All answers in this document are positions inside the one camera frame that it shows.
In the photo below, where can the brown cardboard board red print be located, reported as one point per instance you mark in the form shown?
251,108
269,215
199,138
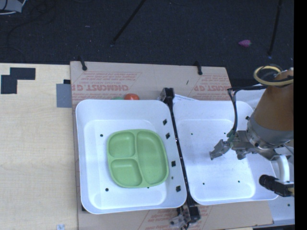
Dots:
148,80

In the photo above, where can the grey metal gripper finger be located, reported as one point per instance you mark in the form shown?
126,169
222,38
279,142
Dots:
218,149
242,154

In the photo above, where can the green divided plate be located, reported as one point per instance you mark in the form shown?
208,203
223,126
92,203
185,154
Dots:
138,158

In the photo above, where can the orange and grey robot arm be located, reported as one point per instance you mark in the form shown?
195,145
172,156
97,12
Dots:
273,104

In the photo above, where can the pink toy fruit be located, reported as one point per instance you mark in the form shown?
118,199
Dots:
244,43

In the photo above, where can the green toy vegetable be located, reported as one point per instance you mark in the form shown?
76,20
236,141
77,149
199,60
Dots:
117,98

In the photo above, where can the white plastic tray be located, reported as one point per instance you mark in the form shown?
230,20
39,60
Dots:
216,176
96,152

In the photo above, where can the black cylinder on white bracket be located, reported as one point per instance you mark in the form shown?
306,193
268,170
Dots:
273,182

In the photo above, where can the thin black rod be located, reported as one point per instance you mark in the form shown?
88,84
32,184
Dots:
178,147

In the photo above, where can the white printed paper slip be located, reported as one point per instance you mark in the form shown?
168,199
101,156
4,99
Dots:
185,98

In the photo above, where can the red toy tomato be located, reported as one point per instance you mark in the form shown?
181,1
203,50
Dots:
131,96

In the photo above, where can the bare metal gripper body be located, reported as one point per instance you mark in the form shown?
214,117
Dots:
242,141

